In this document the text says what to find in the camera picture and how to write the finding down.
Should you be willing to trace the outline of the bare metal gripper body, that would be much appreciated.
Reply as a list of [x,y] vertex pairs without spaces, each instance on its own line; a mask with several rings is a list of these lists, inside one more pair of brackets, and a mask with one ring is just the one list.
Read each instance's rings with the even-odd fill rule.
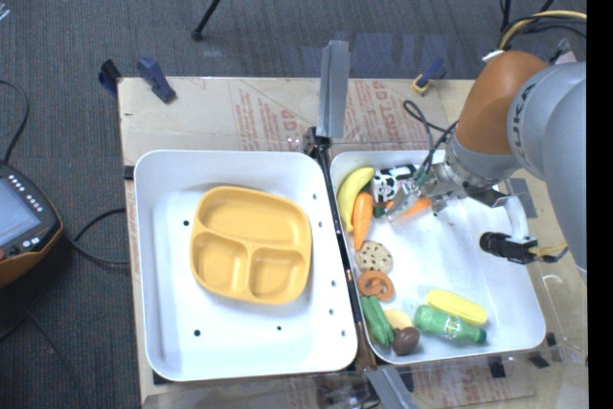
[[496,183],[464,169],[457,162],[442,161],[430,167],[420,188],[422,195],[432,198],[450,195],[452,198],[471,198],[489,207],[502,204],[502,193]]

